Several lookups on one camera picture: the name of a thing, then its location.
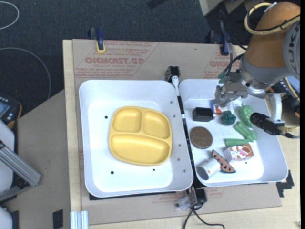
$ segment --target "cable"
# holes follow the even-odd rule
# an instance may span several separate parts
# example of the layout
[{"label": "cable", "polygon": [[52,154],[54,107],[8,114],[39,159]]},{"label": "cable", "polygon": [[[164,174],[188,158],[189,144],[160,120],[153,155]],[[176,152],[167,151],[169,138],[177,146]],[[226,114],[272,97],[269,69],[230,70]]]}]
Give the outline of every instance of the cable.
[{"label": "cable", "polygon": [[295,90],[293,89],[291,84],[289,83],[287,77],[284,78],[284,81],[285,81],[287,87],[289,88],[291,94],[293,95],[293,97],[300,103],[300,97],[297,95],[297,93],[295,92]]},{"label": "cable", "polygon": [[229,49],[229,52],[230,52],[230,63],[226,68],[226,74],[225,74],[225,76],[228,76],[230,74],[231,67],[232,67],[232,64],[233,64],[233,48],[232,48],[232,43],[230,41],[230,38],[229,38],[227,32],[224,29],[224,22],[222,20],[219,20],[219,22],[220,22],[221,32],[224,35],[224,38],[227,42],[228,49]]},{"label": "cable", "polygon": [[221,79],[221,82],[224,82],[225,78],[230,74],[232,65],[235,63],[237,60],[241,60],[241,58],[244,56],[244,53],[239,54],[236,56],[233,60],[230,57],[230,63],[228,66],[218,75],[218,79]]},{"label": "cable", "polygon": [[253,30],[250,28],[250,25],[249,25],[249,18],[250,18],[250,15],[258,8],[260,7],[263,7],[263,6],[267,6],[269,7],[270,5],[272,5],[271,3],[269,2],[262,2],[262,3],[259,3],[255,6],[253,6],[251,9],[249,9],[245,19],[244,19],[244,26],[246,28],[246,30],[248,32],[250,32],[251,34],[254,34],[254,35],[268,35],[268,34],[272,34],[272,33],[275,33],[275,32],[278,32],[280,30],[284,30],[286,29],[289,25],[292,25],[298,21],[301,20],[301,15],[297,15],[289,20],[285,20],[282,24],[280,25],[276,25],[274,27],[271,27],[271,28],[268,28],[268,29],[263,29],[263,30]]},{"label": "cable", "polygon": [[198,208],[190,207],[191,212],[185,218],[185,221],[183,223],[183,227],[182,228],[185,229],[186,223],[187,223],[188,219],[190,218],[191,214],[194,213],[203,224],[205,224],[207,226],[221,226],[223,229],[225,229],[223,224],[219,224],[219,223],[217,223],[217,224],[210,224],[210,223],[205,222],[196,212],[196,210],[199,210],[202,206],[203,206],[203,204],[200,207],[198,207]]},{"label": "cable", "polygon": [[299,126],[296,126],[296,127],[286,127],[286,126],[280,126],[279,129],[282,131],[282,132],[292,132],[294,130],[298,130],[300,129]]},{"label": "cable", "polygon": [[13,25],[13,24],[15,24],[15,23],[17,22],[17,20],[19,19],[19,9],[17,8],[16,5],[14,5],[14,4],[10,3],[10,2],[3,2],[3,1],[0,1],[0,3],[4,3],[4,4],[11,5],[11,6],[13,6],[13,7],[17,10],[17,17],[16,17],[16,19],[15,19],[11,24],[6,25],[6,26],[0,28],[0,30],[3,30],[3,29],[10,27],[11,25]]},{"label": "cable", "polygon": [[242,44],[240,44],[239,41],[238,41],[238,40],[236,39],[236,37],[234,36],[234,33],[232,33],[231,24],[230,24],[230,22],[228,21],[228,18],[225,16],[224,11],[223,11],[223,10],[219,10],[219,13],[220,13],[220,14],[223,16],[223,18],[225,19],[225,21],[226,21],[226,23],[227,23],[227,25],[228,25],[228,28],[229,28],[230,35],[233,37],[233,39],[234,39],[234,41],[236,42],[236,44],[237,44],[240,48],[246,50],[247,48],[244,47]]},{"label": "cable", "polygon": [[12,48],[12,47],[0,48],[0,51],[6,51],[6,50],[16,50],[16,51],[26,52],[26,53],[32,55],[33,57],[35,57],[42,64],[42,66],[44,67],[44,69],[48,75],[48,79],[49,79],[49,93],[48,93],[48,98],[47,98],[47,99],[49,99],[51,96],[51,77],[50,77],[49,70],[48,70],[47,66],[44,64],[44,62],[37,55],[33,54],[32,52],[30,52],[28,50],[22,49],[22,48]]},{"label": "cable", "polygon": [[299,135],[292,135],[292,134],[290,134],[290,133],[288,133],[288,132],[282,133],[281,135],[282,135],[282,136],[285,136],[285,137],[287,137],[287,138],[300,138]]}]

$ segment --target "dark carpet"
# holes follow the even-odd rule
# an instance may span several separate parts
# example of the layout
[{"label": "dark carpet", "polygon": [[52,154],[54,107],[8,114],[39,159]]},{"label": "dark carpet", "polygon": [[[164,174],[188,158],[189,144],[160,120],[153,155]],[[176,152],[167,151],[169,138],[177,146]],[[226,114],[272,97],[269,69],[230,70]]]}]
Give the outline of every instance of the dark carpet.
[{"label": "dark carpet", "polygon": [[[18,100],[23,115],[64,88],[62,40],[86,39],[101,27],[106,40],[204,43],[210,31],[220,41],[219,10],[203,16],[198,0],[0,0],[15,4],[18,21],[0,30],[0,92]],[[290,1],[300,5],[300,0]],[[16,18],[16,10],[0,3],[0,28]],[[244,5],[230,14],[232,35],[243,45],[250,40],[243,26]]]}]

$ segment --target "clamp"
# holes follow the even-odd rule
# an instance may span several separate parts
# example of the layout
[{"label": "clamp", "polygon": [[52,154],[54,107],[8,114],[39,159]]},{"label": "clamp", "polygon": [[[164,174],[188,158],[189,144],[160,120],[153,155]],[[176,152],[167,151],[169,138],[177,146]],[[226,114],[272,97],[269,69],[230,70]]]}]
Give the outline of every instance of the clamp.
[{"label": "clamp", "polygon": [[104,53],[106,51],[105,42],[103,40],[103,33],[100,28],[90,27],[87,33],[88,39],[97,40],[96,50],[98,53]]}]

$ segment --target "blue clamp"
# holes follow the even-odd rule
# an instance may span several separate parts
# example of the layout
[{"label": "blue clamp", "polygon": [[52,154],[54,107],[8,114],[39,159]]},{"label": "blue clamp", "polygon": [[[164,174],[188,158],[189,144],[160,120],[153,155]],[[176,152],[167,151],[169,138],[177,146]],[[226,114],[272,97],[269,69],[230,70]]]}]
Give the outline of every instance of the blue clamp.
[{"label": "blue clamp", "polygon": [[88,39],[97,40],[96,49],[98,53],[104,53],[106,51],[105,42],[103,40],[103,33],[100,28],[90,27],[87,33]]},{"label": "blue clamp", "polygon": [[225,56],[229,55],[228,43],[227,43],[227,41],[225,39],[225,36],[223,34],[221,35],[220,40],[221,40],[221,44],[222,44],[222,46],[220,47],[221,55],[225,55]]}]

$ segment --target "green toy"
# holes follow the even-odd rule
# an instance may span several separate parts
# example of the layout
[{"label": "green toy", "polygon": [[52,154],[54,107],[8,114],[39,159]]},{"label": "green toy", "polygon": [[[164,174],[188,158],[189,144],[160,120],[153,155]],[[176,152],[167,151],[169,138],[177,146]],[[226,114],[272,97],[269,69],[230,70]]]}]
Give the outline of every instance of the green toy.
[{"label": "green toy", "polygon": [[247,145],[247,144],[249,144],[248,139],[227,138],[225,140],[225,147],[234,147],[234,146]]},{"label": "green toy", "polygon": [[250,116],[253,114],[252,108],[249,105],[242,105],[242,107],[238,110],[239,118],[242,122],[247,126],[252,128],[253,124],[250,121]]},{"label": "green toy", "polygon": [[253,142],[257,140],[257,135],[254,131],[251,131],[244,123],[238,121],[236,125],[234,125],[234,129],[238,131],[244,138],[249,139],[249,141]]},{"label": "green toy", "polygon": [[220,119],[224,125],[233,125],[235,123],[236,116],[233,115],[230,110],[227,110],[222,113]]}]

